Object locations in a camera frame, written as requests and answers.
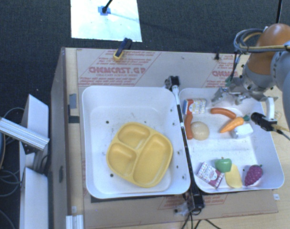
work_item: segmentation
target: beige ball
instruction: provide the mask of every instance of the beige ball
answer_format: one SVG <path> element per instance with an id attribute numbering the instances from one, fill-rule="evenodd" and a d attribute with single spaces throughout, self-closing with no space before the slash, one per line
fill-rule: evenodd
<path id="1" fill-rule="evenodd" d="M 206 124 L 201 121 L 196 121 L 191 124 L 193 137 L 196 140 L 206 140 L 210 134 L 210 130 Z"/>

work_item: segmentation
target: black carpet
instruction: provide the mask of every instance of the black carpet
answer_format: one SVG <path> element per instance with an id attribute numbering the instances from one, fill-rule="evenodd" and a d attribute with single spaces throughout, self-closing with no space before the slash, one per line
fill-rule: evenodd
<path id="1" fill-rule="evenodd" d="M 132 49 L 213 52 L 219 47 L 220 52 L 233 53 L 237 32 L 275 23 L 278 2 L 137 0 L 143 42 L 133 43 Z M 72 39 L 70 8 L 70 0 L 0 0 L 0 115 L 11 108 L 24 107 L 28 94 L 50 104 L 62 46 L 119 46 L 113 41 Z M 280 22 L 290 25 L 290 0 L 283 0 Z M 11 171 L 18 164 L 16 149 L 9 147 L 6 153 L 4 167 Z M 18 191 L 0 199 L 0 209 L 16 228 L 19 200 Z M 0 228 L 9 228 L 1 214 Z"/>

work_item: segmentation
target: black rod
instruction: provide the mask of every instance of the black rod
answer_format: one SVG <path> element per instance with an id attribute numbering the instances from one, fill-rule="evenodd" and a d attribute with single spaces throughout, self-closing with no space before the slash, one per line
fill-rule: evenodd
<path id="1" fill-rule="evenodd" d="M 283 2 L 283 0 L 279 0 L 279 6 L 278 6 L 278 13 L 277 13 L 276 23 L 279 23 L 279 21 L 280 21 L 280 11 L 282 9 L 282 2 Z"/>
<path id="2" fill-rule="evenodd" d="M 109 0 L 108 3 L 107 3 L 107 5 L 102 8 L 102 12 L 103 13 L 106 13 L 107 12 L 107 8 L 109 7 L 109 5 L 110 5 L 111 2 L 112 2 L 112 0 Z"/>

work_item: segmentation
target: orange sausage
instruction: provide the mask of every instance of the orange sausage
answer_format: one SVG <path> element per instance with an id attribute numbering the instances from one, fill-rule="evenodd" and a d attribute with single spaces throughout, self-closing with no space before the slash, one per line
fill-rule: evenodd
<path id="1" fill-rule="evenodd" d="M 185 133 L 186 133 L 186 138 L 188 140 L 193 138 L 193 132 L 191 128 L 192 119 L 193 119 L 193 115 L 187 114 L 184 120 Z"/>
<path id="2" fill-rule="evenodd" d="M 235 119 L 228 122 L 221 130 L 220 133 L 232 131 L 235 127 L 244 124 L 244 119 L 242 117 L 236 117 Z"/>
<path id="3" fill-rule="evenodd" d="M 232 112 L 231 110 L 224 109 L 224 108 L 212 108 L 211 114 L 222 114 L 225 115 L 231 119 L 236 118 L 236 114 Z"/>

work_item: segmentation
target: yellow plate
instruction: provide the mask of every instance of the yellow plate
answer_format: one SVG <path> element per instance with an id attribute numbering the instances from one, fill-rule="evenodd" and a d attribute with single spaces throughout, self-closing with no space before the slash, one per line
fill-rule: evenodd
<path id="1" fill-rule="evenodd" d="M 163 178 L 171 158 L 171 142 L 156 130 L 136 122 L 123 125 L 107 151 L 109 168 L 140 187 L 154 187 Z"/>

